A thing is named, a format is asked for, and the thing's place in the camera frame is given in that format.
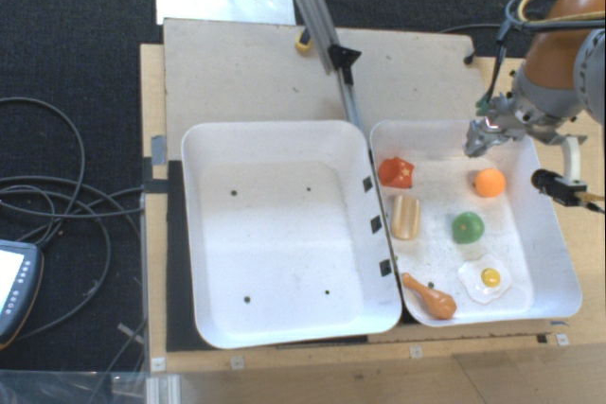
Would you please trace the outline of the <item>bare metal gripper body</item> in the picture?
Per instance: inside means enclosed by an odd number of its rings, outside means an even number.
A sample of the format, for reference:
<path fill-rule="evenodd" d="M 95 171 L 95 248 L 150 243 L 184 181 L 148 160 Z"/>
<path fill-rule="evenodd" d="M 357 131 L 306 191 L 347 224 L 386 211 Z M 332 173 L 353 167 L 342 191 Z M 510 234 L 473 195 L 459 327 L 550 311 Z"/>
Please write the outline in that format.
<path fill-rule="evenodd" d="M 481 132 L 491 141 L 519 141 L 528 135 L 539 141 L 561 141 L 562 118 L 542 111 L 524 94 L 493 97 L 481 116 Z"/>

